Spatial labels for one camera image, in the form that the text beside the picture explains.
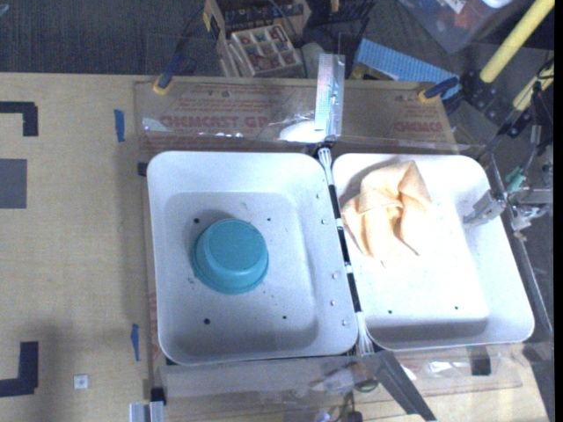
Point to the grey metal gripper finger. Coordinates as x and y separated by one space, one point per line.
486 207

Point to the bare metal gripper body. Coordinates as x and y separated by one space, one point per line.
530 196

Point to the white plastic tray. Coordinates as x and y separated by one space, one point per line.
431 293
246 332

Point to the orange cloth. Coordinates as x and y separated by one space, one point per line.
378 209

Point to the thin black and white rod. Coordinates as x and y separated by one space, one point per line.
338 218

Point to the brown cardboard board red print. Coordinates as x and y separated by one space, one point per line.
378 104

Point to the teal bowl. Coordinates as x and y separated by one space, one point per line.
231 255

